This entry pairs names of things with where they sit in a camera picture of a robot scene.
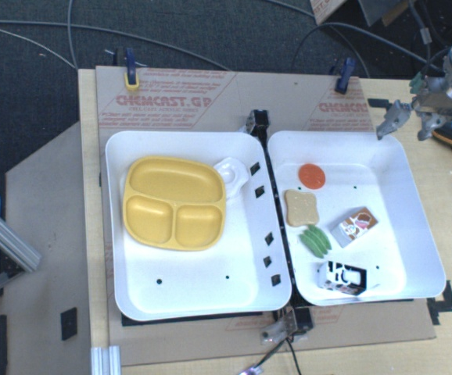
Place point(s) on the beige toy bread slice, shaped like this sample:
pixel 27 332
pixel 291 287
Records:
pixel 301 208

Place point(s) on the brown and white carton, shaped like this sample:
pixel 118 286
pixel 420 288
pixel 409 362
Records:
pixel 353 227

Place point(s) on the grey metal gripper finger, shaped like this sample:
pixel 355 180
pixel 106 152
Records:
pixel 431 126
pixel 394 117

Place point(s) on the white plastic tray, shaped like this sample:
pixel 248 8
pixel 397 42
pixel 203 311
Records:
pixel 402 193
pixel 194 283

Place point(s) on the orange round toy slice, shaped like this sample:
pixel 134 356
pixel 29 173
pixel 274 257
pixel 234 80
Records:
pixel 312 176

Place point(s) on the thin black and white rod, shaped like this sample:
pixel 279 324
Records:
pixel 278 209

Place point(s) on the black and white carton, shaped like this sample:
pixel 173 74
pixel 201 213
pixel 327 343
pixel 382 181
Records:
pixel 341 277

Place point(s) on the yellow divided plate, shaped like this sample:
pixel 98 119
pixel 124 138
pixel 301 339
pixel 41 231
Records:
pixel 171 186

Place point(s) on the green toy pea pod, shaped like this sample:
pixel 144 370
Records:
pixel 315 241

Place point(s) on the brown cardboard board red print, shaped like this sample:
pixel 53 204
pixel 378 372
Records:
pixel 163 104

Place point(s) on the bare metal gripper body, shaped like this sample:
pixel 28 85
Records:
pixel 441 102

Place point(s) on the white toy fried egg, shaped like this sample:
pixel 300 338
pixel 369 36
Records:
pixel 230 174

